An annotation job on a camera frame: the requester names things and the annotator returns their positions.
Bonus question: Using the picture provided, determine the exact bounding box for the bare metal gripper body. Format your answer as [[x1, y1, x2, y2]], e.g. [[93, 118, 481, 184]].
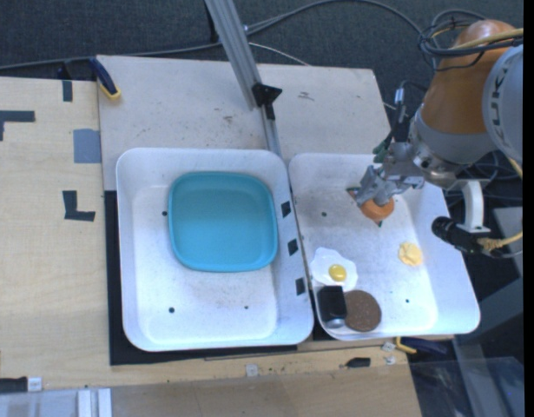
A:
[[377, 141, 466, 193]]

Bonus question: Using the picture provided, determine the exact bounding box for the orange toy carrot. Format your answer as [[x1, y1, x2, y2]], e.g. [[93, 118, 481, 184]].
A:
[[346, 185, 397, 228]]

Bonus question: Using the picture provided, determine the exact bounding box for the pale yellow lumpy food piece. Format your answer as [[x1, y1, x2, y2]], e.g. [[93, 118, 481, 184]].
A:
[[397, 241, 424, 268]]

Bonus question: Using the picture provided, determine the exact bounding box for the white plastic tray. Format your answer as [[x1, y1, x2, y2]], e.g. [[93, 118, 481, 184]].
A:
[[115, 147, 316, 353], [287, 151, 482, 343]]

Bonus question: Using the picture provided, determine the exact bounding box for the white and yellow fried egg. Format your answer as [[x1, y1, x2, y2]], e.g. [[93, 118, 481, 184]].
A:
[[309, 246, 359, 290]]

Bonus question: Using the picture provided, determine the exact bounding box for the brown round biscuit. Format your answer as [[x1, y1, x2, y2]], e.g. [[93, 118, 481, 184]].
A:
[[343, 288, 384, 334]]

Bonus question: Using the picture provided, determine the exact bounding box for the black can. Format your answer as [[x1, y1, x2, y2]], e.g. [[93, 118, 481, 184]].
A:
[[315, 284, 349, 331]]

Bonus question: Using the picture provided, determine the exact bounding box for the blue plate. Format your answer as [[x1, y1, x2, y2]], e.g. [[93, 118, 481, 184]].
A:
[[167, 170, 280, 275]]

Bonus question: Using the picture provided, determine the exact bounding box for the pale wood board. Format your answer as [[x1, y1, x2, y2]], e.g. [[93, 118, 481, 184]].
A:
[[95, 54, 411, 367]]

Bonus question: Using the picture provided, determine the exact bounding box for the black cylinder on white bracket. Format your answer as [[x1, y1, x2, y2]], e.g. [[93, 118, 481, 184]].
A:
[[431, 180, 494, 256]]

